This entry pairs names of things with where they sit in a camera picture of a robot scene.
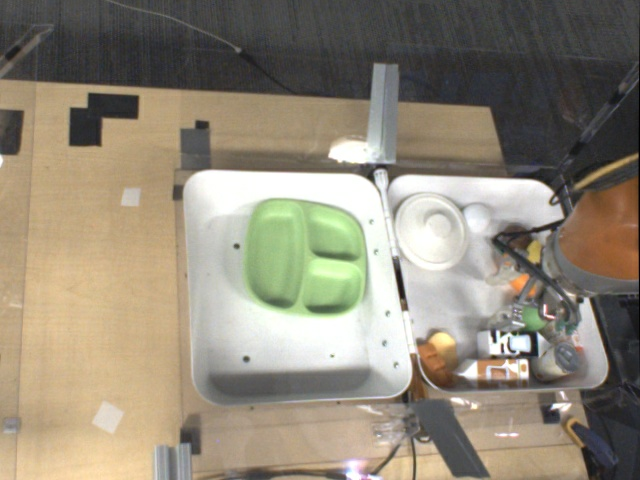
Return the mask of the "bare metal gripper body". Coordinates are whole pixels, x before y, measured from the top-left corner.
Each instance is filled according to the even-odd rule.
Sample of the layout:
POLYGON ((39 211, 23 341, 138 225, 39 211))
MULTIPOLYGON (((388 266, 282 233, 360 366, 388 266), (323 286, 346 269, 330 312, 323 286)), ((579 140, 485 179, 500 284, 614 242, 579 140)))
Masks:
POLYGON ((580 309, 572 296, 563 298, 544 281, 536 282, 538 315, 544 323, 543 336, 572 336, 580 325, 580 309))

